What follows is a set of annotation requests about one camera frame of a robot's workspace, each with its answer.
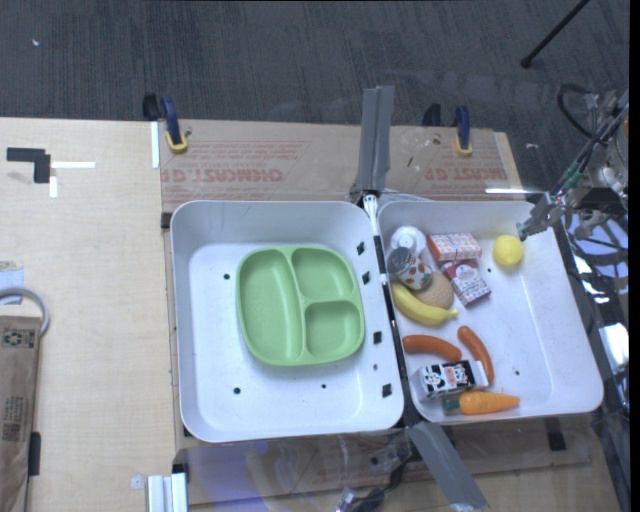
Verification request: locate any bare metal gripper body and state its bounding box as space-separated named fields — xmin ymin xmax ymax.
xmin=555 ymin=147 xmax=624 ymax=217

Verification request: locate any yellow lemon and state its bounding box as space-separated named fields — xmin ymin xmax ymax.
xmin=492 ymin=234 xmax=525 ymax=268

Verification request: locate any orange and white carton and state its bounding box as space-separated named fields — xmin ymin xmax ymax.
xmin=426 ymin=232 xmax=483 ymax=263

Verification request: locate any red and white carton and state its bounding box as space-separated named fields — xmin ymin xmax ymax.
xmin=440 ymin=258 xmax=492 ymax=308

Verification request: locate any white plastic tray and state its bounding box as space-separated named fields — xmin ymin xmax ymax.
xmin=375 ymin=198 xmax=605 ymax=426
xmin=169 ymin=199 xmax=405 ymax=444

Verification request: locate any tan round biscuit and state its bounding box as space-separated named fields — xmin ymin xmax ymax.
xmin=413 ymin=271 xmax=456 ymax=310

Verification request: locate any white plastic bottle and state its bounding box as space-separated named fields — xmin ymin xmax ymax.
xmin=389 ymin=224 xmax=428 ymax=257

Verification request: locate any strawberry print can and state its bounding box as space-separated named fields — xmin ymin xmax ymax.
xmin=387 ymin=246 xmax=434 ymax=292

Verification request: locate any orange sausage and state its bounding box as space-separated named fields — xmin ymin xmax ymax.
xmin=402 ymin=334 xmax=463 ymax=362
xmin=457 ymin=325 xmax=496 ymax=385

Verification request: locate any yellow banana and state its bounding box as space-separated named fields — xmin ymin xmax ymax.
xmin=390 ymin=282 xmax=459 ymax=328

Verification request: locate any black stand leg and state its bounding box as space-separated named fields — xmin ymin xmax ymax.
xmin=519 ymin=0 xmax=592 ymax=69

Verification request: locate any thin black and white rod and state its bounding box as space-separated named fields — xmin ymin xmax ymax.
xmin=362 ymin=192 xmax=414 ymax=427

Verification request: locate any cow print milk carton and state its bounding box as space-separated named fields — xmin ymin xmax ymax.
xmin=418 ymin=359 xmax=490 ymax=402

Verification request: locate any orange carrot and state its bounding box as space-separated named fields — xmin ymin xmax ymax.
xmin=441 ymin=390 xmax=521 ymax=416

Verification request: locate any green divided plate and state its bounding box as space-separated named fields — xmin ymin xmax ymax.
xmin=235 ymin=244 xmax=367 ymax=367

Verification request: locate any brown cardboard board red print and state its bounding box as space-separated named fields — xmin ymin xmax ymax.
xmin=158 ymin=117 xmax=594 ymax=505

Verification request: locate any brown paper packet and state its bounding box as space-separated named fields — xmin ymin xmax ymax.
xmin=0 ymin=314 xmax=42 ymax=512

